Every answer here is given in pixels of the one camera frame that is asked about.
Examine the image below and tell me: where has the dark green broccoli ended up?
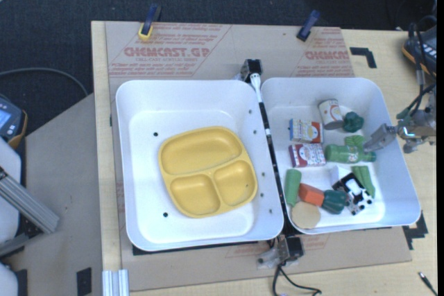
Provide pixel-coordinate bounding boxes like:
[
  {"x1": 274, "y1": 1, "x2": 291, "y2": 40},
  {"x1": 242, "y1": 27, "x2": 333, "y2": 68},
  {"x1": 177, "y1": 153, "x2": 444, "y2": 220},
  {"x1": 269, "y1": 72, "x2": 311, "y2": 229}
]
[{"x1": 342, "y1": 111, "x2": 365, "y2": 134}]

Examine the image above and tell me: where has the yellow divided plate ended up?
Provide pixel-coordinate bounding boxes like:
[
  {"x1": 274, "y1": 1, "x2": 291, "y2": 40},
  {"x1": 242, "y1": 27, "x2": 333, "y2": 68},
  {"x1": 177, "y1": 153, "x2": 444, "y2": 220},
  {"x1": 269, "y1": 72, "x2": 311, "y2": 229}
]
[{"x1": 157, "y1": 125, "x2": 259, "y2": 218}]

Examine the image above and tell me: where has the red and white carton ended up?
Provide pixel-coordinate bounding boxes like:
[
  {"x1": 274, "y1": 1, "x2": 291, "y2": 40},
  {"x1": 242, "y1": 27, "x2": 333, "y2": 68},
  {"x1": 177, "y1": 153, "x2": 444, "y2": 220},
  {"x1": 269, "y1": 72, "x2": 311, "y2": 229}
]
[{"x1": 287, "y1": 143, "x2": 327, "y2": 168}]

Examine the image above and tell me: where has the white plastic tray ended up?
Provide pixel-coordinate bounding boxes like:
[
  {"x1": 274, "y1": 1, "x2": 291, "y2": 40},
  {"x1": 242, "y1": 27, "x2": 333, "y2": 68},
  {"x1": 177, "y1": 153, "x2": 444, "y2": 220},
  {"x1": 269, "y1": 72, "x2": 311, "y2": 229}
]
[
  {"x1": 114, "y1": 79, "x2": 285, "y2": 252},
  {"x1": 259, "y1": 76, "x2": 422, "y2": 236}
]

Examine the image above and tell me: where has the orange carrot piece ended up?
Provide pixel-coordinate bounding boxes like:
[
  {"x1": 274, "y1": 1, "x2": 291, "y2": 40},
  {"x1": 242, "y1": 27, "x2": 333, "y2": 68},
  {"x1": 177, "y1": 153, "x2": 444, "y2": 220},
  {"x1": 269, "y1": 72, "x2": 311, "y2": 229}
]
[{"x1": 298, "y1": 182, "x2": 325, "y2": 207}]

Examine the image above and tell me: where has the dark green pepper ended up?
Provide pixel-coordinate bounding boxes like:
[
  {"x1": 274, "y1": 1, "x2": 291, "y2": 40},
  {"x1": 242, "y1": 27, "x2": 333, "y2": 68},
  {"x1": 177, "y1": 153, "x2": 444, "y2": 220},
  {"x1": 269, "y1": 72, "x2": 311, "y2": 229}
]
[{"x1": 321, "y1": 189, "x2": 349, "y2": 215}]

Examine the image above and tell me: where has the white can with orange print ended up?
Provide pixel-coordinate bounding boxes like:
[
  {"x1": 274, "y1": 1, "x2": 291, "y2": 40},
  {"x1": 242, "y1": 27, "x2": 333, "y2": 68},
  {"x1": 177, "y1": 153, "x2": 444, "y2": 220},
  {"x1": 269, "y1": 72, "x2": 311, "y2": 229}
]
[{"x1": 318, "y1": 98, "x2": 345, "y2": 131}]

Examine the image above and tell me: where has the brown cardboard board red print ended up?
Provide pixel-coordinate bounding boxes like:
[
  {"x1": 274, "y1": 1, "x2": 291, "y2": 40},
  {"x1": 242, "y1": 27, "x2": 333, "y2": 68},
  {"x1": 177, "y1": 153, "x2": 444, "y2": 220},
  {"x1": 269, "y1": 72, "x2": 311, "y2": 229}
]
[{"x1": 103, "y1": 21, "x2": 413, "y2": 292}]

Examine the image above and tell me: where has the blue and yellow carton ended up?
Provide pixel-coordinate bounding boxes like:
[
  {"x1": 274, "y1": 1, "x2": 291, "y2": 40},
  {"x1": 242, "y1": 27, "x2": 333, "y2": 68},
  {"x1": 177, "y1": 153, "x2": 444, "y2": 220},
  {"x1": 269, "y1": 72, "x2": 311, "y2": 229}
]
[{"x1": 288, "y1": 118, "x2": 324, "y2": 144}]

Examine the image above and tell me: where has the light green pea pod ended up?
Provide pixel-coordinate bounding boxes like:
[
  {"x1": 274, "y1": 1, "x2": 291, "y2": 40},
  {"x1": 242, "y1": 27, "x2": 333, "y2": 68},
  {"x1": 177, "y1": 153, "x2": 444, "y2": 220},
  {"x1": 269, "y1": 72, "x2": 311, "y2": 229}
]
[{"x1": 350, "y1": 165, "x2": 377, "y2": 199}]

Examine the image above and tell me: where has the light green cucumber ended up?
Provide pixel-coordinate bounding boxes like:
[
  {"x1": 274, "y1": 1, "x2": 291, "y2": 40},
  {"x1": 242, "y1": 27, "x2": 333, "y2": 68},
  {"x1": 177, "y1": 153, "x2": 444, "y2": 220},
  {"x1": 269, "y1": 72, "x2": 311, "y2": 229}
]
[{"x1": 284, "y1": 168, "x2": 302, "y2": 208}]

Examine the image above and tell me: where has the tan round biscuit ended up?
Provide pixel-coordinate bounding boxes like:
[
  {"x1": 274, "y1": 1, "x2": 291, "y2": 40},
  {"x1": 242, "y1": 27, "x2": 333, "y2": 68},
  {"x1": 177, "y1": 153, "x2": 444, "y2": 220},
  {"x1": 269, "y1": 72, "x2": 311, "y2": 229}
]
[{"x1": 290, "y1": 200, "x2": 322, "y2": 230}]

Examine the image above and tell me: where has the light green leafy vegetable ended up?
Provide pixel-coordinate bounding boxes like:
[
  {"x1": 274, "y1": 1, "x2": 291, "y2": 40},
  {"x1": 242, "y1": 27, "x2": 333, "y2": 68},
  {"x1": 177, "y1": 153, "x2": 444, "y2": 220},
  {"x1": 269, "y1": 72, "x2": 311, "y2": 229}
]
[{"x1": 344, "y1": 134, "x2": 367, "y2": 150}]

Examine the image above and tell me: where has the green bottle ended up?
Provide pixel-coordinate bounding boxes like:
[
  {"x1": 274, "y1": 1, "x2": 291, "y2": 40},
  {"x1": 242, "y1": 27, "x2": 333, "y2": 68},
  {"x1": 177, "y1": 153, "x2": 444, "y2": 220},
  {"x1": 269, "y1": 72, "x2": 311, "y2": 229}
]
[{"x1": 324, "y1": 143, "x2": 377, "y2": 164}]

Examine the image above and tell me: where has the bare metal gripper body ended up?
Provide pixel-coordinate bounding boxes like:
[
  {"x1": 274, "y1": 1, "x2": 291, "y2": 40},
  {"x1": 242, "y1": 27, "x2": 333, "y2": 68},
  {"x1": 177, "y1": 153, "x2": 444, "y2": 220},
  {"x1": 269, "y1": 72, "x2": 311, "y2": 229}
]
[{"x1": 395, "y1": 107, "x2": 437, "y2": 146}]

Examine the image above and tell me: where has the thin black and white rod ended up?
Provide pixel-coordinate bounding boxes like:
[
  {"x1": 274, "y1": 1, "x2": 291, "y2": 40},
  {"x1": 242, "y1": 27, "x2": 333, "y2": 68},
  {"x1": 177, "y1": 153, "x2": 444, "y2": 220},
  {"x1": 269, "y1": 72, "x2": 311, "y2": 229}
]
[{"x1": 249, "y1": 73, "x2": 289, "y2": 237}]

